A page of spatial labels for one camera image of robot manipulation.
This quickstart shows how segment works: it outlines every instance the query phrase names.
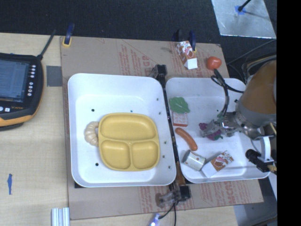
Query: cable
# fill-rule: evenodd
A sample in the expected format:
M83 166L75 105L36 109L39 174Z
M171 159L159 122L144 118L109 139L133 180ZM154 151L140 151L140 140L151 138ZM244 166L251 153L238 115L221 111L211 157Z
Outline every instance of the cable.
M48 39L47 44L46 44L45 47L44 47L44 49L43 49L42 52L37 56L40 60L42 60L43 55L44 55L44 53L46 52L46 50L47 50L49 44L51 43L51 41L52 41L52 39L53 39L53 37L54 37L55 34L56 34L56 29L53 30L53 32L52 32L50 38Z
M161 215L158 219L162 219L164 218L172 209L174 209L174 226L176 225L176 221L177 221L177 216L176 216L176 205L178 205L179 201L177 202L174 202L173 205L170 207L170 209L164 214L164 215Z
M174 204L174 226L176 225L177 223L177 214L175 212L175 204Z
M274 125L272 123L270 123L269 126L271 126L273 132L275 133L275 136L277 136L277 131L276 131Z
M232 69L234 69L235 72L240 76L241 81L242 81L243 83L245 82L244 77L241 75L241 73L238 71L237 68L235 68L233 65L230 65L230 64L228 64L227 66L229 66L229 67L231 67Z
M264 44L261 44L260 46L254 48L254 49L252 49L252 50L250 50L250 51L244 53L243 55L237 57L236 59L230 61L229 63L226 64L226 66L229 66L229 67L231 67L232 69L234 69L235 72L240 76L242 82L245 84L245 79L243 78L243 76L241 75L241 73L240 73L233 65L231 65L231 64L234 63L234 62L236 62L236 61L238 61L239 59L243 58L244 56L246 56L246 55L252 53L253 51L255 51L255 50L257 50L257 49L259 49L259 48L261 48L261 47L263 47L263 46L265 46L265 45L268 45L269 43L274 42L274 41L276 41L276 40L277 40L277 39L270 40L270 41L268 41L268 42L266 42L266 43L264 43Z
M215 77L214 75L212 75L210 78L211 78L216 84L218 84L218 85L220 85L220 86L223 86L222 84L220 84L219 82L217 82L217 81L215 80L216 77ZM226 87L228 90L232 90L232 91L237 92L237 93L243 93L242 90L234 89L234 88L232 88L230 85L228 85L227 83L225 83L225 87Z
M217 69L214 69L214 74L215 75L212 75L210 78L215 83L217 83L218 85L222 86L223 89L224 89L224 92L225 92L225 104L224 104L224 107L223 107L222 111L217 115L217 117L219 117L220 120L222 120L223 117L227 113L227 109L228 109L228 105L229 105L230 99L229 99L229 94L228 94L228 88L227 88L227 85L226 85L226 82L225 82L224 78L221 76L221 74L218 72Z
M245 76L245 83L248 83L249 78L251 77L251 69L254 68L257 65L263 65L264 63L275 59L277 56L276 54L274 55L268 55L268 56L264 56L264 57L259 57L258 59L249 62L248 64L243 64L243 73Z
M245 54L239 56L238 58L236 58L236 59L230 61L229 63L227 63L227 65L228 65L228 64L231 64L231 63L234 63L234 62L236 62L236 61L238 61L239 59L241 59L241 58L243 58L244 56L246 56L246 55L252 53L253 51L255 51L255 50L257 50L257 49L259 49L259 48L261 48L261 47L263 47L263 46L265 46L265 45L271 43L271 42L274 42L274 41L276 41L276 40L277 40L277 39L274 39L274 40L268 41L268 42L266 42L266 43L264 43L264 44L261 44L260 46L254 48L254 49L250 50L249 52L246 52Z

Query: small box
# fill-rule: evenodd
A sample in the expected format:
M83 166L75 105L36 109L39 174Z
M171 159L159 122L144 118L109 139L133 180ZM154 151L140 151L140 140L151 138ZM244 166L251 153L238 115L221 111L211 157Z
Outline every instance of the small box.
M187 127L188 126L188 116L187 113L177 113L177 112L172 112L172 121L174 126L182 126L182 127Z
M202 168L202 172L207 178L209 178L228 166L233 161L233 157L228 153L228 151L225 151L212 159L210 162L206 163Z
M189 41L179 42L175 47L183 65L187 69L196 69L198 67L197 56L193 52L192 46Z

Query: black carpet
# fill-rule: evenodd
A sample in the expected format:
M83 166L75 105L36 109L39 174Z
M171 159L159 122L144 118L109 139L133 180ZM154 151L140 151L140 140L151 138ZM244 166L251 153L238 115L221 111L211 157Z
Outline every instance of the black carpet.
M277 0L264 2L277 34ZM271 41L221 36L211 0L0 0L0 32L65 35L69 22L80 37L171 41L178 29L187 38L193 30L196 42L220 44L226 63ZM276 50L276 41L262 48Z

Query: tin can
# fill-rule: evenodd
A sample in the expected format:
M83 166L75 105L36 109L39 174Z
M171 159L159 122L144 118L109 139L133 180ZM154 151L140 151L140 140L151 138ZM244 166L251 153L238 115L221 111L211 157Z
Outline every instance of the tin can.
M200 171L206 162L206 158L201 155L196 154L195 152L188 150L184 156L182 162L187 166Z

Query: blue clamp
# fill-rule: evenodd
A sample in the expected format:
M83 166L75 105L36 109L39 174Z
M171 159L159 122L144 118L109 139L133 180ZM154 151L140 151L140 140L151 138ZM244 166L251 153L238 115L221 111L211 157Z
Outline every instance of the blue clamp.
M70 47L71 41L72 41L72 37L71 36L73 34L74 27L75 27L74 23L68 23L67 33L66 33L66 36L64 37L63 42L62 42L63 46Z
M193 51L196 51L196 35L192 30L189 32L189 43Z
M175 41L175 42L182 42L182 41L184 41L184 38L183 38L182 34L183 34L182 29L178 29L177 32L174 32L171 40Z

